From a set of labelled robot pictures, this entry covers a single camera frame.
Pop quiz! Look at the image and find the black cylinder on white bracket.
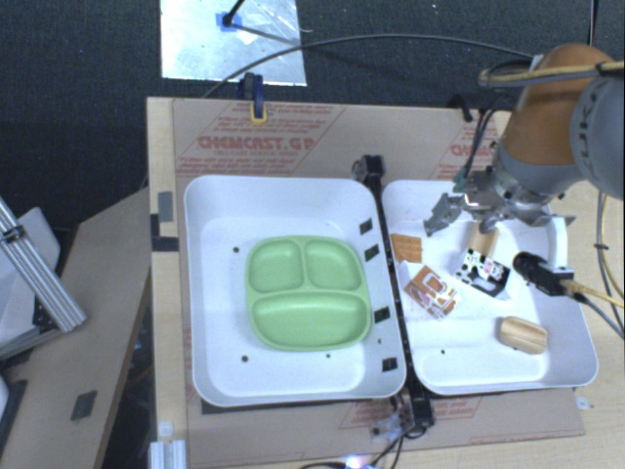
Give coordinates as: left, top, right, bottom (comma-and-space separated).
512, 215, 576, 296

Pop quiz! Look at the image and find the thin black rod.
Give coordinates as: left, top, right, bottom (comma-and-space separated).
364, 176, 427, 407

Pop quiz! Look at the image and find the orange waffle biscuit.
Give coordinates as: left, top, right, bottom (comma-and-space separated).
389, 233, 424, 266

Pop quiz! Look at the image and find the orange and white packet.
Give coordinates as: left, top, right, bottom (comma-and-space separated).
396, 260, 463, 322

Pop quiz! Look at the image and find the pale wooden bread loaf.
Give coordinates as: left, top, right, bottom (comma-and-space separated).
494, 315, 549, 356

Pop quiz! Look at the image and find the brown bread slice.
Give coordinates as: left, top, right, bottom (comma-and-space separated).
465, 222, 500, 257

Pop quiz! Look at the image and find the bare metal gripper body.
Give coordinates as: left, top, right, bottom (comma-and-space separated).
457, 167, 559, 226

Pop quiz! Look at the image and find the black block with thin wires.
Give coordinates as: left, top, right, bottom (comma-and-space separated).
400, 392, 437, 433
352, 153, 388, 183

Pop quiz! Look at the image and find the white plastic tray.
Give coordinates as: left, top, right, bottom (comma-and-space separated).
183, 174, 408, 407
380, 179, 601, 397

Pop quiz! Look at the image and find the green divided plate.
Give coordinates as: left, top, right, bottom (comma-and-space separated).
244, 234, 374, 353

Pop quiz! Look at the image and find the brown cardboard board red print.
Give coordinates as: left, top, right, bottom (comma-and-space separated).
171, 98, 587, 456

